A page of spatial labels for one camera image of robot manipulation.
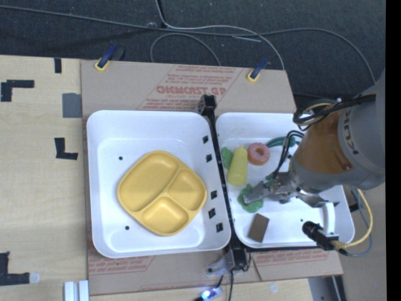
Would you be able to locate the large green lettuce leaf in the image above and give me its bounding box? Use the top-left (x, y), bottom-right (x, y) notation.
top-left (236, 184), bottom-right (265, 214)

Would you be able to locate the black block with thin wires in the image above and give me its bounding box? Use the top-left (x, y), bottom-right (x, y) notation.
top-left (229, 246), bottom-right (252, 273)
top-left (198, 94), bottom-right (218, 117)

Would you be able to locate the white plastic tray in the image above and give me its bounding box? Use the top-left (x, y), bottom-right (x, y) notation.
top-left (86, 109), bottom-right (232, 260)
top-left (215, 112), bottom-right (356, 249)

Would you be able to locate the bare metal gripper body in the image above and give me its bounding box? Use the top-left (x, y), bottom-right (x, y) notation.
top-left (265, 171), bottom-right (341, 208)

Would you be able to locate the brown rectangular biscuit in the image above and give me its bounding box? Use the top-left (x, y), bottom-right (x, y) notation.
top-left (247, 213), bottom-right (271, 243)

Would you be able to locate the yellow squeeze bottle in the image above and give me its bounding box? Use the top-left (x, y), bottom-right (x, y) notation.
top-left (226, 145), bottom-right (249, 187)

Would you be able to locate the yellow divided plate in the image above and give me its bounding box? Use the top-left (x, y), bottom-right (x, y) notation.
top-left (116, 150), bottom-right (209, 238)

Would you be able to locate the small green lettuce leaf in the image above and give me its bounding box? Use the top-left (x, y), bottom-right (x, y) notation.
top-left (221, 146), bottom-right (234, 170)

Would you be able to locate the brown cardboard board red print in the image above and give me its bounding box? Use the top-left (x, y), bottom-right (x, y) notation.
top-left (80, 60), bottom-right (345, 296)

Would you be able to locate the orange pink doughnut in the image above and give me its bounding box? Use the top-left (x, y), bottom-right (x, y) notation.
top-left (247, 142), bottom-right (271, 166)

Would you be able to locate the black cylinder on white bracket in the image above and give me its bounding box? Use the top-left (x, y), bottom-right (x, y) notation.
top-left (301, 201), bottom-right (341, 252)

